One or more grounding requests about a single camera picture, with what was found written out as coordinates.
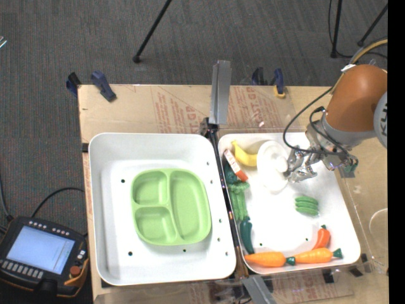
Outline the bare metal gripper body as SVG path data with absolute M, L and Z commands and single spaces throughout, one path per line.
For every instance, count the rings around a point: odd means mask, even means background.
M 294 146 L 294 151 L 304 159 L 304 168 L 312 164 L 322 162 L 328 170 L 341 168 L 343 171 L 355 171 L 358 166 L 358 158 L 351 154 L 351 147 L 337 142 L 327 134 L 322 123 L 308 124 L 305 137 L 308 145 Z

